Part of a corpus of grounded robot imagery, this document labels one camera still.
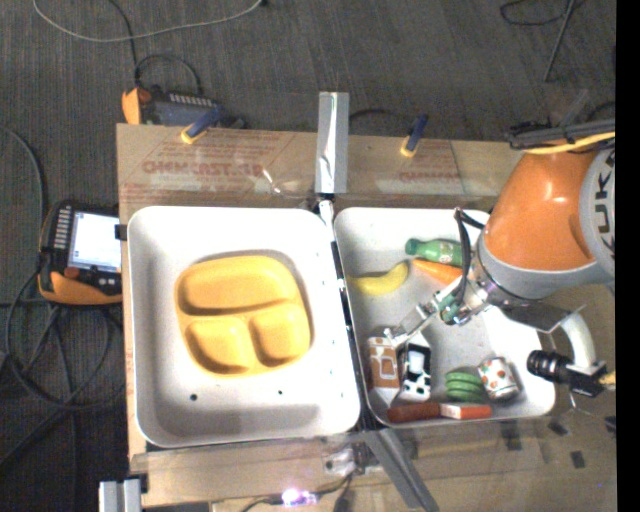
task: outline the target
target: gray floor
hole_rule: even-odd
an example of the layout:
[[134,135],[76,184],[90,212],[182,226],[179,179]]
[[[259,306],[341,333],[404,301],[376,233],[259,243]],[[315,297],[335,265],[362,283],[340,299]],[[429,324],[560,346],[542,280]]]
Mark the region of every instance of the gray floor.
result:
[[[232,16],[251,0],[121,0],[135,34]],[[189,30],[136,39],[137,60],[169,54],[187,61],[206,95],[243,118],[249,128],[314,131],[317,93],[350,94],[352,112],[385,109],[397,115],[354,120],[352,133],[405,134],[425,112],[425,136],[504,140],[512,125],[557,123],[578,97],[577,120],[615,117],[615,0],[583,0],[567,26],[549,80],[543,77],[561,28],[561,0],[269,0],[246,16]],[[39,0],[59,25],[85,36],[126,36],[113,2]],[[145,84],[194,91],[180,65],[159,60]],[[32,148],[45,180],[47,204],[66,198],[117,203],[115,126],[124,122],[120,98],[134,86],[128,42],[97,43],[45,22],[28,1],[0,7],[0,125]],[[0,302],[11,301],[34,270],[38,244],[37,186],[24,149],[0,132]],[[0,309],[6,320],[7,308]],[[42,306],[20,308],[14,343],[26,350],[44,325]],[[73,382],[85,378],[105,340],[113,346],[86,400],[117,393],[121,338],[90,311],[63,315],[60,338]],[[38,378],[64,391],[55,348],[43,354]],[[3,370],[0,381],[0,457],[45,418],[51,407],[24,396]],[[100,480],[126,476],[124,399],[63,418],[0,466],[0,509],[97,510]]]

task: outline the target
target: toy carrot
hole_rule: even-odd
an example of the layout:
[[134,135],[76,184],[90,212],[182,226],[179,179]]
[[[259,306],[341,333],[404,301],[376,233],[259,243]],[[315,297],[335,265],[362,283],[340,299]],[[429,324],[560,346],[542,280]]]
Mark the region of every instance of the toy carrot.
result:
[[444,263],[436,263],[422,258],[414,258],[411,263],[421,272],[425,272],[445,284],[452,283],[462,275],[462,269]]

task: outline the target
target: tin can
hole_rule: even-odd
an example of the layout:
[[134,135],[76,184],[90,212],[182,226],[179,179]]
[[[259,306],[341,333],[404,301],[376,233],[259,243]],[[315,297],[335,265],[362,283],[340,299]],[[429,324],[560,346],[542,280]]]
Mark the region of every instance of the tin can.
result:
[[478,373],[491,400],[508,400],[520,393],[511,367],[504,357],[489,357],[478,365]]

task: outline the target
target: orange and black device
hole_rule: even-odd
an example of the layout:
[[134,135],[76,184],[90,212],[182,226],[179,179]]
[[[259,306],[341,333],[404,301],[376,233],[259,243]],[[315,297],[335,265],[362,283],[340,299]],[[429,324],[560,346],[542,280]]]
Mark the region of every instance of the orange and black device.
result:
[[38,287],[52,302],[97,306],[122,301],[118,216],[72,200],[57,203],[40,235]]

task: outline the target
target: toy banana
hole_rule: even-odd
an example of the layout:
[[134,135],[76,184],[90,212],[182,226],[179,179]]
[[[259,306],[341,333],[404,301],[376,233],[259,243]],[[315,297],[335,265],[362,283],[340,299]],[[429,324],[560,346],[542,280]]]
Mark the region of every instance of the toy banana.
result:
[[400,288],[409,275],[405,261],[381,275],[350,277],[348,281],[365,295],[384,295]]

